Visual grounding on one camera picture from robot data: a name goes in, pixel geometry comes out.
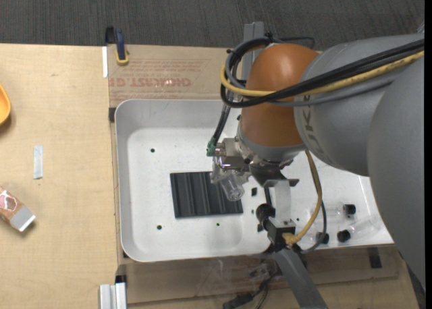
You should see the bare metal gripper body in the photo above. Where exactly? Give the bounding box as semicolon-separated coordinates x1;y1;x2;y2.
213;136;258;174

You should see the brown cardboard board red print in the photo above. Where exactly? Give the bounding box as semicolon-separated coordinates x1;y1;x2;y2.
107;43;421;305

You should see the black ribbed rectangular mat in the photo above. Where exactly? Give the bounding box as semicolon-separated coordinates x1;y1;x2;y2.
169;171;244;219

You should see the clear bottle with black cap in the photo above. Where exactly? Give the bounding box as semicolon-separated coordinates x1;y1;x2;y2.
305;229;331;246
329;201;358;218
336;218;381;244

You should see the orange divided plate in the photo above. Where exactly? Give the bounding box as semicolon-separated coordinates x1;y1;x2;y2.
0;82;11;126

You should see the brown and white carton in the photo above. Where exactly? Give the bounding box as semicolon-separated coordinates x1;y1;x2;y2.
0;185;36;233

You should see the white plastic tray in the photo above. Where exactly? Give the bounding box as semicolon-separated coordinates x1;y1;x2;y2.
113;99;271;263
266;152;395;252

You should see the black cylinder on white bracket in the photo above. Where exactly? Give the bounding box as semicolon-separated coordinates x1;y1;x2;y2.
255;178;300;245

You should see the clear plastic bottle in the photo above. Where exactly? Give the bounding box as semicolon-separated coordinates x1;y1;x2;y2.
219;178;244;202

